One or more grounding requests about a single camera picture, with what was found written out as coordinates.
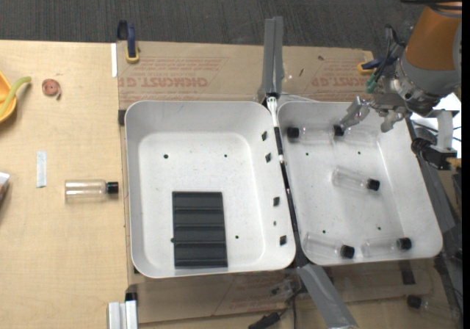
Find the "cardboard sheet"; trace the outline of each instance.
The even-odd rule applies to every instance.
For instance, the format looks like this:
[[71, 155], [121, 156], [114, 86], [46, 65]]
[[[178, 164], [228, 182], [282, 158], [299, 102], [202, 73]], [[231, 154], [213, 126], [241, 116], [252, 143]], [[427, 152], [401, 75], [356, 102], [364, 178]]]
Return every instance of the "cardboard sheet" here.
[[[127, 63], [117, 44], [120, 109], [136, 101], [252, 101], [261, 85], [263, 46], [138, 42], [140, 60]], [[357, 65], [370, 51], [283, 47], [283, 92], [318, 101], [351, 101], [364, 94]]]

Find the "yellow cable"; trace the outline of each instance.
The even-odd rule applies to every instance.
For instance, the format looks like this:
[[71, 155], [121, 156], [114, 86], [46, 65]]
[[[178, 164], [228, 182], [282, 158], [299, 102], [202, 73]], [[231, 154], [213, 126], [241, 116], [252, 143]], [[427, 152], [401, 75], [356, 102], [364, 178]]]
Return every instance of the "yellow cable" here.
[[15, 94], [19, 87], [22, 84], [26, 84], [27, 82], [31, 82], [31, 77], [23, 77], [22, 79], [17, 80], [11, 87], [10, 91], [7, 94], [7, 97], [5, 98], [5, 102], [1, 105], [0, 107], [0, 118], [4, 115], [4, 113], [7, 111], [7, 107], [12, 101], [12, 99], [15, 97]]

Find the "wooden table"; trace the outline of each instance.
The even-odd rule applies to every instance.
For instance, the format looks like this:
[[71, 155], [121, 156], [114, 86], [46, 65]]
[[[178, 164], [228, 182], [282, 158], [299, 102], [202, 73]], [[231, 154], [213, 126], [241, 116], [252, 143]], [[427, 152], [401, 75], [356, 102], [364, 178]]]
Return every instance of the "wooden table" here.
[[[123, 301], [128, 287], [123, 197], [66, 203], [64, 183], [102, 178], [122, 185], [111, 46], [0, 41], [0, 70], [12, 83], [32, 77], [18, 92], [15, 114], [0, 124], [0, 171], [11, 175], [0, 203], [0, 328], [105, 328], [107, 304]], [[44, 79], [61, 84], [58, 101], [42, 93]], [[37, 151], [47, 152], [42, 188], [36, 187]], [[431, 277], [435, 294], [444, 296], [437, 272]], [[402, 298], [348, 307], [361, 328], [425, 326]], [[145, 327], [246, 328], [260, 317]], [[315, 309], [300, 309], [298, 319], [299, 328], [325, 326]], [[292, 311], [274, 328], [292, 328]]]

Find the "small plastic bottle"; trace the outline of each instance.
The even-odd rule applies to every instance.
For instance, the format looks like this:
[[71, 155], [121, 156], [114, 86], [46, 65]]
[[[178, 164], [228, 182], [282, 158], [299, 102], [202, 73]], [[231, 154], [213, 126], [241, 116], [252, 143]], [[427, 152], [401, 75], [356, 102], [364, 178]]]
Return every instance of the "small plastic bottle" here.
[[411, 246], [410, 238], [390, 236], [366, 240], [361, 246], [361, 251], [364, 257], [375, 257], [401, 253], [410, 250]]
[[406, 302], [408, 307], [426, 316], [429, 322], [456, 323], [460, 319], [460, 311], [445, 300], [408, 295]]
[[287, 137], [291, 141], [307, 144], [329, 143], [333, 141], [334, 130], [332, 126], [289, 127]]
[[336, 166], [331, 182], [337, 187], [354, 190], [378, 191], [380, 187], [378, 180], [342, 166]]
[[344, 244], [341, 240], [315, 235], [311, 232], [307, 232], [303, 238], [303, 249], [310, 254], [335, 256], [343, 259], [352, 259], [355, 252], [354, 247]]
[[337, 137], [337, 139], [352, 144], [373, 146], [376, 145], [379, 140], [379, 128], [364, 126], [362, 124], [351, 126], [346, 128], [342, 137]]
[[119, 183], [102, 179], [83, 179], [65, 181], [65, 199], [80, 200], [88, 198], [106, 199], [107, 195], [119, 192]]

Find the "metal clamp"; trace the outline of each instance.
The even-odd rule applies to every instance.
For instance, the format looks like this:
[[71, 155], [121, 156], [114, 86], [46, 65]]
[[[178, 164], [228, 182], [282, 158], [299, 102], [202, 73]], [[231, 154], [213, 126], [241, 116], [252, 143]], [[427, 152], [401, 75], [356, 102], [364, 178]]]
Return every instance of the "metal clamp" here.
[[347, 108], [347, 114], [339, 121], [336, 127], [337, 133], [344, 133], [346, 128], [359, 124], [370, 112], [369, 103], [357, 95], [350, 106]]
[[126, 61], [134, 64], [139, 61], [139, 49], [135, 43], [135, 28], [133, 23], [119, 21], [117, 26], [118, 40], [127, 40]]

